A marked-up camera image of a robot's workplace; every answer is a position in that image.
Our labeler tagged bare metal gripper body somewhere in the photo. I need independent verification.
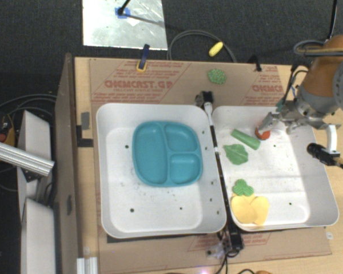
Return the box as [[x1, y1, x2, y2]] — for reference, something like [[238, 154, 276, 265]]
[[276, 100, 332, 127]]

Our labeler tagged red tomato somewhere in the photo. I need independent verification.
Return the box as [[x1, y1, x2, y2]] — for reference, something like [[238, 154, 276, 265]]
[[254, 126, 272, 140]]

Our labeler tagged green celery stick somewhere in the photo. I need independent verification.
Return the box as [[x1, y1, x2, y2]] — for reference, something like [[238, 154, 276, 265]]
[[230, 128, 261, 151]]

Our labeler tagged green lettuce leaf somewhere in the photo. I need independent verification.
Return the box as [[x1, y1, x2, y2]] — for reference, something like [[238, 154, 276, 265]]
[[223, 143, 249, 166]]

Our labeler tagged white plastic tray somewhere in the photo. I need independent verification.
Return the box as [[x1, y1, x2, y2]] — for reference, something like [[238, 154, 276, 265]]
[[95, 102, 228, 239], [211, 104, 340, 232]]

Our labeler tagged thin black and white rod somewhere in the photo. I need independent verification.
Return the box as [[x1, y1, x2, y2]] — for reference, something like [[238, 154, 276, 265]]
[[203, 102, 238, 239]]

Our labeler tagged green dotted round toy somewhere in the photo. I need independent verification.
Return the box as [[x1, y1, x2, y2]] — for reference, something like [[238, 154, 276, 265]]
[[207, 68, 228, 85]]

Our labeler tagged green broccoli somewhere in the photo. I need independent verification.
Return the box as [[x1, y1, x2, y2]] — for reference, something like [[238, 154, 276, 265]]
[[232, 179, 255, 197]]

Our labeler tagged yellow flat slice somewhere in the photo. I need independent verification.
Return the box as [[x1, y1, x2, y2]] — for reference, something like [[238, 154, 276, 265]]
[[230, 194, 260, 225], [250, 195, 270, 226]]

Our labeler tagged yellow corn cob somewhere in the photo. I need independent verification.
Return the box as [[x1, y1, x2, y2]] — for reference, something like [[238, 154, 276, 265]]
[[208, 41, 225, 58]]

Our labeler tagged brown cardboard board red print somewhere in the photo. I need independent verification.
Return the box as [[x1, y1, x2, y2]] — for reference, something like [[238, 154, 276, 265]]
[[88, 58, 333, 267]]

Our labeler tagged blue divided plate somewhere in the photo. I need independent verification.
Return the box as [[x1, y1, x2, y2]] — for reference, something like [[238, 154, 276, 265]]
[[131, 120, 204, 188]]

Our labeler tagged black cylinder on white bracket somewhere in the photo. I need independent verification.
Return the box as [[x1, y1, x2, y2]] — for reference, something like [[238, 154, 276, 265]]
[[306, 124, 342, 167]]

